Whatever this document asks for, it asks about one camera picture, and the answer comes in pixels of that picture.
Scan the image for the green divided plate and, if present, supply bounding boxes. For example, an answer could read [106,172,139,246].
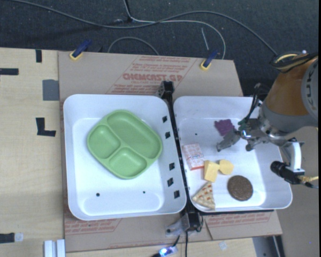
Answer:
[86,109,164,180]

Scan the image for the orange and white carton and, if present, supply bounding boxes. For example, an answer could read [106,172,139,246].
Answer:
[181,142,205,171]

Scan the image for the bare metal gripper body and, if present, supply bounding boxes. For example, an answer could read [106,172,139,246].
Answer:
[238,118,290,147]

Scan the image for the yellow cheese wedge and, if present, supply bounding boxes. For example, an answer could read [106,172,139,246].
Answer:
[203,160,220,183]

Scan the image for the brown round biscuit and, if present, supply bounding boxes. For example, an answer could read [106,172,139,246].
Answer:
[227,175,254,202]

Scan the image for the brown cardboard board red print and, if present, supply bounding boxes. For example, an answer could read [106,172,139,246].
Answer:
[57,51,284,253]

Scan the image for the purple grapes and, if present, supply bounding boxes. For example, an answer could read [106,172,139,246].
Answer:
[213,118,235,137]

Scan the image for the white plastic tray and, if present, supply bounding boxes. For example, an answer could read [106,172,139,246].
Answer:
[173,95,294,213]
[63,94,188,221]

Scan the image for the yellow rounded cheese piece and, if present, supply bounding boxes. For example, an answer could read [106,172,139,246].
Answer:
[218,158,235,176]

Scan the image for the yellow pizza slice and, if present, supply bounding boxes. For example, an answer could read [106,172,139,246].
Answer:
[191,180,216,211]

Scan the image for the black block with thin wires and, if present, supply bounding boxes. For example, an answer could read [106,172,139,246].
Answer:
[165,211,203,237]
[157,80,175,100]

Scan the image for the black cylinder on white bracket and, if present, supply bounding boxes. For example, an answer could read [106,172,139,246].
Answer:
[270,140,306,185]

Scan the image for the thin black rod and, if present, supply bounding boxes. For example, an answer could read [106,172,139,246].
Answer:
[166,94,194,214]

